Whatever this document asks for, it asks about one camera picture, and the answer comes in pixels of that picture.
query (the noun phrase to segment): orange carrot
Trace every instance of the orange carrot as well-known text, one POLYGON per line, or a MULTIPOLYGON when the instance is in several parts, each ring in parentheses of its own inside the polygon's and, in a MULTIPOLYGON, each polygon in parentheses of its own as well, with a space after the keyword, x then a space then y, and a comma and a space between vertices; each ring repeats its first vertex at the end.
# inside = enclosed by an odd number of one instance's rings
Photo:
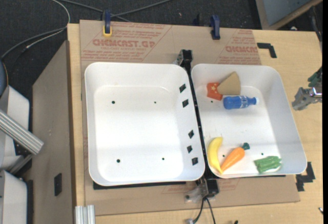
POLYGON ((222 171, 240 161, 245 156, 246 149, 250 149, 250 145, 248 143, 244 143, 242 147, 235 148, 233 151, 231 151, 231 153, 226 157, 221 165, 222 171))

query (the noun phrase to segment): toy banana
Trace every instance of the toy banana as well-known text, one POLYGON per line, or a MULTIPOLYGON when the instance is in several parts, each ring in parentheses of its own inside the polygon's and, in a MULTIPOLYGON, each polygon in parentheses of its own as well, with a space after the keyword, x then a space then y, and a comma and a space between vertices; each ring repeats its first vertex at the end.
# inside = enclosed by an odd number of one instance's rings
POLYGON ((217 152, 219 148, 221 147, 223 141, 223 137, 219 136, 211 140, 209 147, 208 147, 208 152, 207 152, 207 158, 209 161, 209 164, 211 167, 215 168, 220 174, 223 173, 219 158, 217 156, 217 152))

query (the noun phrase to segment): blue clamp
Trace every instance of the blue clamp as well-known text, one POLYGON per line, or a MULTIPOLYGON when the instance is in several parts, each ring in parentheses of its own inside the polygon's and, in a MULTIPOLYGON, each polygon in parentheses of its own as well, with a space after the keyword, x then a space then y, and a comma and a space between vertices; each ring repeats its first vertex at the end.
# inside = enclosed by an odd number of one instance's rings
POLYGON ((105 37, 111 37, 112 36, 112 27, 111 27, 111 12, 110 10, 105 10, 102 13, 102 19, 105 21, 105 24, 102 28, 102 34, 105 37))
POLYGON ((213 40, 220 40, 220 19, 219 16, 214 14, 211 16, 211 27, 213 30, 211 31, 212 39, 213 40))

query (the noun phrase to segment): white plastic container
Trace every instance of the white plastic container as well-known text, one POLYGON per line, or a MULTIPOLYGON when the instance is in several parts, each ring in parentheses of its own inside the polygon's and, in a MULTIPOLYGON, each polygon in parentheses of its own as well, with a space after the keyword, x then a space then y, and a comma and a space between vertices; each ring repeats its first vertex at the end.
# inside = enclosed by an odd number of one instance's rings
POLYGON ((27 223, 27 186, 10 173, 0 171, 0 224, 27 223))
POLYGON ((299 174, 306 169, 306 157, 285 94, 281 77, 267 66, 199 64, 192 69, 192 79, 201 118, 206 148, 211 138, 222 136, 218 151, 219 161, 235 148, 248 142, 245 157, 228 168, 222 178, 263 175, 299 174), (223 100, 207 97, 207 83, 221 82, 236 71, 241 84, 241 95, 258 97, 259 105, 245 109, 226 110, 223 100), (278 156, 282 166, 259 174, 254 160, 278 156))
POLYGON ((85 71, 89 172, 103 186, 192 181, 204 158, 185 70, 93 63, 85 71))

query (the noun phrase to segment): white cable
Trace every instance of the white cable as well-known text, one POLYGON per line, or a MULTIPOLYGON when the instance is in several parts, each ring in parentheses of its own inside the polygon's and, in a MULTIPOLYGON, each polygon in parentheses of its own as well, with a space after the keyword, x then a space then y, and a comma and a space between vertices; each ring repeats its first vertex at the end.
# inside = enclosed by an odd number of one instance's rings
MULTIPOLYGON (((51 0, 51 1, 53 1, 53 2, 55 2, 55 3, 57 3, 57 4, 59 4, 60 6, 62 6, 62 7, 64 8, 64 10, 66 11, 67 16, 68 16, 68 22, 67 22, 67 25, 68 25, 68 24, 71 22, 71 15, 70 15, 69 11, 67 10, 67 8, 65 7, 65 5, 63 5, 62 3, 58 2, 57 0, 51 0)), ((39 43, 39 42, 41 42, 41 41, 43 41, 43 40, 45 40, 45 39, 47 39, 47 38, 50 38, 50 37, 52 37, 52 36, 55 36, 55 35, 57 35, 57 34, 59 34, 59 33, 61 33, 61 32, 63 32, 63 29, 60 30, 60 31, 58 31, 58 32, 56 32, 56 33, 50 34, 50 35, 48 35, 48 36, 46 36, 46 37, 43 37, 43 38, 41 38, 41 39, 39 39, 39 40, 37 40, 37 41, 35 41, 35 42, 29 44, 29 45, 26 47, 26 49, 30 48, 31 46, 33 46, 33 45, 35 45, 35 44, 37 44, 37 43, 39 43)))

